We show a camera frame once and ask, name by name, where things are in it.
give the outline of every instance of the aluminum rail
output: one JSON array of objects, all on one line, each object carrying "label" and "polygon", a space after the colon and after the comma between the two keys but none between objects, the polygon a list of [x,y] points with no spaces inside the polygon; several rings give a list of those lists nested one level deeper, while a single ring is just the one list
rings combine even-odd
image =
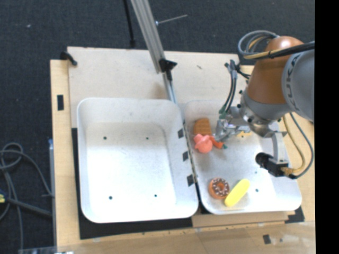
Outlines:
[{"label": "aluminum rail", "polygon": [[[159,62],[166,58],[149,2],[148,0],[131,0],[131,2],[155,70],[157,73],[163,72]],[[169,80],[166,74],[163,74],[163,78],[168,99],[176,104],[172,80]]]}]

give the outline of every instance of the black cable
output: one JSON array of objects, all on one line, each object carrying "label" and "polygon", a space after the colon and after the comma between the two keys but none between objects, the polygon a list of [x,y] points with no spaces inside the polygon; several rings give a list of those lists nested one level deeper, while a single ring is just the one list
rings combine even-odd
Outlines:
[{"label": "black cable", "polygon": [[249,79],[250,78],[250,74],[246,74],[246,73],[244,73],[244,72],[242,72],[241,70],[240,70],[240,63],[238,64],[238,65],[236,65],[236,67],[235,67],[235,69],[236,69],[236,71],[237,71],[237,73],[239,73],[241,76],[243,76],[245,79]]},{"label": "black cable", "polygon": [[234,87],[234,79],[231,78],[231,88],[229,89],[229,93],[228,93],[227,99],[226,99],[226,101],[225,101],[225,103],[224,103],[224,105],[223,105],[223,107],[225,108],[225,110],[226,110],[226,108],[227,108],[227,105],[228,105],[229,100],[231,99],[232,92],[233,92],[233,87]]},{"label": "black cable", "polygon": [[232,102],[233,102],[233,99],[234,99],[235,90],[236,90],[236,86],[237,86],[237,79],[232,78],[232,81],[233,81],[233,87],[232,87],[233,90],[231,91],[231,98],[229,100],[228,107],[225,110],[226,113],[229,111],[230,107],[232,106]]},{"label": "black cable", "polygon": [[[19,150],[14,150],[14,149],[8,149],[9,147],[17,147]],[[5,161],[5,154],[7,153],[14,153],[17,154],[17,158],[10,164],[6,163]],[[37,208],[35,206],[29,205],[29,204],[25,204],[22,203],[18,200],[17,198],[17,194],[16,194],[16,190],[12,181],[12,178],[10,176],[10,174],[8,173],[8,169],[11,167],[14,167],[15,165],[19,164],[19,162],[21,162],[22,158],[27,158],[30,163],[32,163],[34,165],[34,167],[36,168],[36,170],[38,171],[41,180],[46,188],[46,191],[48,192],[48,194],[50,196],[53,196],[51,190],[49,189],[47,182],[39,168],[39,166],[37,165],[37,163],[28,155],[26,155],[23,152],[23,148],[20,144],[15,143],[15,142],[11,142],[6,144],[2,150],[0,150],[0,156],[1,156],[1,160],[0,160],[0,171],[2,172],[2,174],[4,175],[4,178],[6,180],[7,183],[7,191],[8,191],[8,198],[7,198],[7,207],[5,209],[5,211],[2,213],[2,215],[0,216],[0,220],[2,220],[4,218],[4,216],[8,213],[9,208],[10,208],[10,204],[14,204],[16,206],[16,210],[18,213],[18,218],[19,218],[19,227],[20,227],[20,249],[23,249],[23,245],[24,245],[24,234],[23,234],[23,223],[22,223],[22,214],[21,214],[21,207],[27,208],[31,211],[40,213],[40,214],[44,214],[44,215],[48,215],[51,216],[51,213],[49,213],[46,210]]]},{"label": "black cable", "polygon": [[135,48],[136,41],[134,39],[133,27],[132,27],[131,16],[130,16],[129,9],[128,9],[128,3],[127,3],[127,0],[122,0],[122,1],[123,1],[123,6],[124,6],[124,9],[125,9],[125,14],[126,14],[126,18],[127,18],[128,31],[129,31],[129,34],[130,34],[130,47]]},{"label": "black cable", "polygon": [[276,58],[276,57],[288,56],[288,55],[292,55],[294,53],[309,51],[309,50],[312,50],[314,48],[315,48],[315,42],[314,41],[308,42],[308,43],[305,43],[305,44],[289,47],[289,48],[283,49],[281,51],[277,51],[277,52],[275,52],[273,54],[269,54],[267,56],[255,58],[255,60],[266,59],[266,58],[272,58],[273,59],[273,58]]}]

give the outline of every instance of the white tray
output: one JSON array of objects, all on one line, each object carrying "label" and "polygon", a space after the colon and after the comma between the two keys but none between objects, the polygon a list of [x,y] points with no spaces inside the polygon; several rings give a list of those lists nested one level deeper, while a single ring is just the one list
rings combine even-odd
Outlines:
[{"label": "white tray", "polygon": [[77,128],[81,208],[90,221],[178,219],[197,211],[183,120],[174,103],[87,98],[78,105]]},{"label": "white tray", "polygon": [[[191,101],[184,109],[186,131],[191,156],[197,176],[201,202],[213,214],[234,214],[269,211],[293,211],[301,205],[301,193],[296,180],[273,177],[255,162],[259,152],[273,155],[271,139],[257,134],[233,136],[225,142],[227,149],[213,150],[203,154],[194,149],[193,126],[196,120],[207,117],[215,131],[218,111],[222,101]],[[215,177],[222,177],[232,189],[239,180],[251,182],[246,195],[233,207],[226,207],[223,200],[214,199],[208,193],[208,185]]]}]

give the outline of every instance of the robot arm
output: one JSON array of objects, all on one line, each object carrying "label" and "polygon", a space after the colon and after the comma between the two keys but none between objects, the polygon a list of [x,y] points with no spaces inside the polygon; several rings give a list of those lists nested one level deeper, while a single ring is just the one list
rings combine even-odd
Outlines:
[{"label": "robot arm", "polygon": [[[242,51],[244,39],[250,36],[246,51]],[[269,43],[264,52],[248,51],[266,40]],[[304,44],[292,37],[255,31],[245,35],[238,48],[244,58],[257,62],[236,107],[231,106],[231,99],[239,70],[233,61],[225,65],[231,73],[232,85],[228,100],[219,111],[215,138],[226,141],[241,131],[271,138],[274,155],[259,153],[257,163],[274,176],[293,177],[283,153],[286,132],[273,131],[270,125],[291,112],[314,122],[314,42]]]}]

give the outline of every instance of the pink toy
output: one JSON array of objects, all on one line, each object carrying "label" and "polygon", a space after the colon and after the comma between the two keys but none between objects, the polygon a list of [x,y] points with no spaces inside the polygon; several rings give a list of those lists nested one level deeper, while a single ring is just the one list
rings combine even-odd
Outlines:
[{"label": "pink toy", "polygon": [[213,148],[213,143],[210,140],[209,135],[202,136],[201,134],[198,133],[193,138],[193,140],[195,142],[195,147],[194,148],[199,150],[199,152],[201,152],[201,153],[208,153]]}]

